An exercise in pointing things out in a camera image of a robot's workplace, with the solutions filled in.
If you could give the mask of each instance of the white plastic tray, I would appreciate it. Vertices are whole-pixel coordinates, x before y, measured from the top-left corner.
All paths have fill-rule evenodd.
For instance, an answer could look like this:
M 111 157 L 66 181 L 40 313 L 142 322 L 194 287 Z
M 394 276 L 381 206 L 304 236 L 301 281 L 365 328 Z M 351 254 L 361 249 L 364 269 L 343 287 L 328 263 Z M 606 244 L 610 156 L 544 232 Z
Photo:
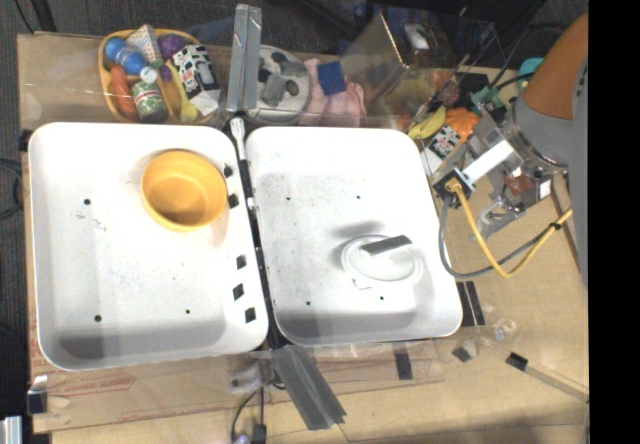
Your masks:
M 438 216 L 415 144 L 389 129 L 257 129 L 247 156 L 278 327 L 321 346 L 446 336 L 462 321 L 440 260 Z M 358 288 L 341 252 L 365 235 L 407 236 L 415 283 Z
M 211 226 L 167 230 L 142 170 L 167 149 L 225 165 L 238 200 Z M 53 123 L 29 143 L 38 337 L 68 370 L 242 353 L 268 319 L 232 142 L 202 126 Z

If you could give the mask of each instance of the blue cube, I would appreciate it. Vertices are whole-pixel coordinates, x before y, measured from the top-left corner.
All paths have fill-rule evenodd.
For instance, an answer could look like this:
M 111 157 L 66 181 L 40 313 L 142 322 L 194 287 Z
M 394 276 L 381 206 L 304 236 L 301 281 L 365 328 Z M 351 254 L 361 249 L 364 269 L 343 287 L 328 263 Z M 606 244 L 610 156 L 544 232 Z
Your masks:
M 347 90 L 339 61 L 318 65 L 318 81 L 326 96 Z

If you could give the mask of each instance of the yellow basket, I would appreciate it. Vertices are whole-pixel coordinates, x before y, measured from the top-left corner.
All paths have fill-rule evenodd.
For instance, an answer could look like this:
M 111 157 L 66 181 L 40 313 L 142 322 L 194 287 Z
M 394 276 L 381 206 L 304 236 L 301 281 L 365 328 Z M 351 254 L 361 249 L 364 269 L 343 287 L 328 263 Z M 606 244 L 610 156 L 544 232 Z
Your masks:
M 156 37 L 162 37 L 163 35 L 175 34 L 182 37 L 187 44 L 200 44 L 195 37 L 191 35 L 178 31 L 178 30 L 168 30 L 168 29 L 154 29 Z M 115 98 L 115 92 L 113 87 L 111 86 L 111 68 L 115 65 L 111 60 L 107 59 L 104 56 L 104 45 L 106 42 L 112 37 L 119 37 L 121 39 L 126 39 L 131 35 L 135 30 L 121 30 L 118 32 L 111 33 L 107 35 L 100 42 L 100 49 L 98 51 L 98 69 L 100 71 L 100 81 L 102 82 L 102 89 L 104 91 L 104 96 L 107 101 L 107 106 L 111 111 L 111 114 L 118 122 L 132 123 L 132 120 L 129 120 L 127 117 L 122 115 L 118 111 L 118 106 Z M 140 81 L 140 76 L 127 76 L 127 82 L 129 84 L 129 88 L 135 85 L 138 81 Z M 160 93 L 162 94 L 162 98 L 164 99 L 167 109 L 169 110 L 169 118 L 166 120 L 165 124 L 205 124 L 209 122 L 214 113 L 210 113 L 205 117 L 197 118 L 195 121 L 191 122 L 182 122 L 180 120 L 180 111 L 182 109 L 182 97 L 180 94 L 180 87 L 178 87 L 179 80 L 175 78 L 172 81 L 164 81 L 160 76 L 158 76 L 157 84 L 160 89 Z

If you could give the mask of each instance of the yellow cable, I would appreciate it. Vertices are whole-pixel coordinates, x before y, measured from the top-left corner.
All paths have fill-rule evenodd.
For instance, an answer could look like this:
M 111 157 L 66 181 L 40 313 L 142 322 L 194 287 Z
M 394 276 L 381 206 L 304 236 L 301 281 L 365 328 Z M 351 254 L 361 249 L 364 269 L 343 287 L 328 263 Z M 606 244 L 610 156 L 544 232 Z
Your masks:
M 520 271 L 531 260 L 531 258 L 540 249 L 540 247 L 549 239 L 549 236 L 551 236 L 555 232 L 556 226 L 562 225 L 573 213 L 573 210 L 569 208 L 562 215 L 560 215 L 560 217 L 553 224 L 549 226 L 549 228 L 544 232 L 544 234 L 540 237 L 540 239 L 529 249 L 529 251 L 524 256 L 524 258 L 522 258 L 520 263 L 518 263 L 518 265 L 510 272 L 506 272 L 498 264 L 498 261 L 496 261 L 495 257 L 493 257 L 493 254 L 489 250 L 489 247 L 486 241 L 482 237 L 482 234 L 480 233 L 480 229 L 478 229 L 478 226 L 476 225 L 475 218 L 473 217 L 473 213 L 471 212 L 471 208 L 469 207 L 469 202 L 467 201 L 467 197 L 465 196 L 460 183 L 457 180 L 454 180 L 454 182 L 450 181 L 445 186 L 447 190 L 455 193 L 458 196 L 458 199 L 462 204 L 462 209 L 464 209 L 464 213 L 467 217 L 467 222 L 469 223 L 469 226 L 473 231 L 473 235 L 478 240 L 478 245 L 480 245 L 480 248 L 484 252 L 484 255 L 489 260 L 489 263 L 491 264 L 494 270 L 496 270 L 500 275 L 502 275 L 506 279 L 510 279 L 518 271 Z

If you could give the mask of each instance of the white bottle cap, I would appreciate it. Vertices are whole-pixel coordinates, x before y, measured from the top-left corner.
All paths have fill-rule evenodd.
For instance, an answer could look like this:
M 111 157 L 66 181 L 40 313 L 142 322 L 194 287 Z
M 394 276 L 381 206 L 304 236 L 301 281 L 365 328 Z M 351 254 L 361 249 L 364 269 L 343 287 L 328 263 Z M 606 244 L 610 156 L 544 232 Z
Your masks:
M 158 79 L 158 71 L 156 71 L 153 67 L 145 66 L 140 71 L 140 79 L 145 83 L 151 85 Z

